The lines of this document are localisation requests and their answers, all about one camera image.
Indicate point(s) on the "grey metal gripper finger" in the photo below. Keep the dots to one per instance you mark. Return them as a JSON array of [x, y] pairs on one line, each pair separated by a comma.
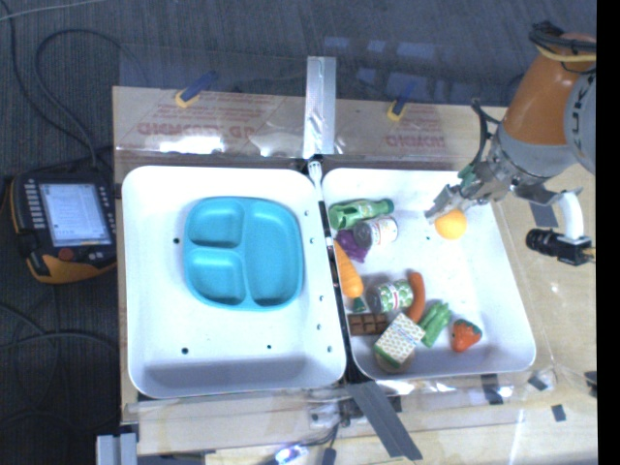
[[462, 204], [442, 201]]

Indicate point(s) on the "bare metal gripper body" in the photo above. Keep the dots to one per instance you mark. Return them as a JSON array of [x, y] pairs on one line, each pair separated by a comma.
[[486, 182]]

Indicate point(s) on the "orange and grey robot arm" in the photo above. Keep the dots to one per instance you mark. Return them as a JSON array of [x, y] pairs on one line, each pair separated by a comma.
[[537, 109]]

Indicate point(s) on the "orange round fruit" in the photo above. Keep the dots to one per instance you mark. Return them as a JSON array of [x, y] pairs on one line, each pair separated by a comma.
[[451, 226]]

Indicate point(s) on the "small can, red white label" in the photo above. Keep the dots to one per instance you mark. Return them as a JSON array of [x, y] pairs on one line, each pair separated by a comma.
[[380, 231]]

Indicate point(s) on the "green plastic bottle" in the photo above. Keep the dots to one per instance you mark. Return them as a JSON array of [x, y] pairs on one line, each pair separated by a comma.
[[356, 211]]

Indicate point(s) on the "white plastic tray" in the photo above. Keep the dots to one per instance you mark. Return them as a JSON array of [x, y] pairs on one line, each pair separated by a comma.
[[479, 298], [160, 279]]

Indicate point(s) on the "orange sausage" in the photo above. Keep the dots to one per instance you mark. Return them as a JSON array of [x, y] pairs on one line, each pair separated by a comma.
[[417, 296]]

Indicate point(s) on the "small can, green peas label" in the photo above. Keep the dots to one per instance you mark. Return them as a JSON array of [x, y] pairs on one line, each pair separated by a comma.
[[392, 296]]

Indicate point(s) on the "orange carrot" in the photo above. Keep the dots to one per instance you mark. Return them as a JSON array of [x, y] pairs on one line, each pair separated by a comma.
[[350, 274]]

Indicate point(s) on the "green asparagus bundle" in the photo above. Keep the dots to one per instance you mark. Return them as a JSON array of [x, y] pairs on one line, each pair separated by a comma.
[[435, 323]]

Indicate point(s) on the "orange red strawberry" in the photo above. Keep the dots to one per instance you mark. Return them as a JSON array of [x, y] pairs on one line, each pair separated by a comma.
[[465, 335]]

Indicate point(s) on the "white carton with green dots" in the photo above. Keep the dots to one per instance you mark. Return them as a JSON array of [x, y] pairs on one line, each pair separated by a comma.
[[399, 339]]

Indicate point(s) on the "brown chocolate bar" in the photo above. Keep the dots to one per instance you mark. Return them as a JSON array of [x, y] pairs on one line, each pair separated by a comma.
[[365, 324]]

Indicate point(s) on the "brown cardboard board, red print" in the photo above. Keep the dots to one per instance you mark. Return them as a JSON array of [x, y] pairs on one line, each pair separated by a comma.
[[557, 318]]

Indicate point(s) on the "blue divided plate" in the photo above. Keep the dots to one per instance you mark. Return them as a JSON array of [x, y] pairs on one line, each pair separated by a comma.
[[242, 252]]

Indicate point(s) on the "black cylinder on white bracket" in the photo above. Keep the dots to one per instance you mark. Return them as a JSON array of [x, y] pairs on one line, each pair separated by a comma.
[[557, 242]]

